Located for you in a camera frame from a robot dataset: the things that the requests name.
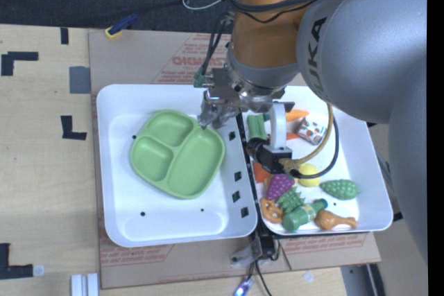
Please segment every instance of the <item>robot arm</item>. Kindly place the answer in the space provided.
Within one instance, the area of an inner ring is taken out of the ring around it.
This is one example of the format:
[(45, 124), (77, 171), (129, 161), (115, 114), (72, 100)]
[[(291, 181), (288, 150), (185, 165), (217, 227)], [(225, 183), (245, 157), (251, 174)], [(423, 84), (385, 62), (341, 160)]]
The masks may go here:
[(228, 1), (227, 63), (208, 77), (200, 124), (268, 112), (298, 73), (329, 105), (387, 123), (395, 194), (427, 262), (427, 0)]

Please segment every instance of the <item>green divided plate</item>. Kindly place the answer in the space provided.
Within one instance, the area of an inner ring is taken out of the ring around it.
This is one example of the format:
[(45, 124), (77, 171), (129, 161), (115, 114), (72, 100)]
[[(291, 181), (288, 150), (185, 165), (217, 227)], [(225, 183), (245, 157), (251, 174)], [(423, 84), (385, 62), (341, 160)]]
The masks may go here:
[(211, 184), (225, 155), (212, 128), (174, 110), (161, 110), (144, 124), (130, 151), (131, 166), (144, 180), (177, 198), (192, 199)]

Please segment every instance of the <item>toy carrot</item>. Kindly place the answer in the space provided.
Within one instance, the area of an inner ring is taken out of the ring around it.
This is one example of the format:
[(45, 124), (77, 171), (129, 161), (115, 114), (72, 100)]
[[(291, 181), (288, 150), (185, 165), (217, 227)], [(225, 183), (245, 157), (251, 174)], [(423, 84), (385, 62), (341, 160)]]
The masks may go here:
[(256, 161), (253, 161), (253, 173), (255, 175), (256, 182), (264, 182), (266, 177), (270, 175), (270, 173), (262, 168), (262, 165)]
[(289, 141), (290, 139), (295, 139), (295, 138), (299, 138), (299, 134), (294, 133), (294, 132), (287, 132), (287, 141)]
[(297, 119), (301, 119), (302, 117), (306, 117), (309, 115), (308, 111), (293, 109), (290, 112), (285, 113), (285, 118), (287, 121), (295, 121)]

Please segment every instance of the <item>table surface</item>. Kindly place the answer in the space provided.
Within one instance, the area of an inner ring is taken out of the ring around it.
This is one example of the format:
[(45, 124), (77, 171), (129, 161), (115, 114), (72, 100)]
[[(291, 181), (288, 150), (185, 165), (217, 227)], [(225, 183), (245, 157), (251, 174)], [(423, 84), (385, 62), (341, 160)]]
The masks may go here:
[[(0, 76), (0, 243), (10, 265), (44, 275), (0, 280), (0, 295), (69, 295), (71, 275), (99, 273), (90, 94), (70, 94), (69, 68), (89, 66), (87, 29), (0, 25), (0, 53), (37, 51)], [(61, 116), (86, 140), (62, 139)], [(306, 278), (306, 272), (312, 278)], [(264, 275), (272, 295), (346, 295), (340, 268)], [(249, 295), (266, 295), (257, 275)], [(100, 290), (100, 295), (232, 295), (241, 277)]]

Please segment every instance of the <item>yellow lemon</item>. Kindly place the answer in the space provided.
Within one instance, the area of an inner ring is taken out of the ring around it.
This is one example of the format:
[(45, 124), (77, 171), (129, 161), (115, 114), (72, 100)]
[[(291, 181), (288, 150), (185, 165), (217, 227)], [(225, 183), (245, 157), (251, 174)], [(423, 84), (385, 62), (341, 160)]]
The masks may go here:
[[(299, 173), (303, 175), (312, 175), (319, 173), (319, 170), (310, 163), (302, 163), (299, 167)], [(311, 179), (304, 179), (303, 177), (299, 179), (299, 184), (303, 186), (318, 186), (321, 177), (313, 177)]]

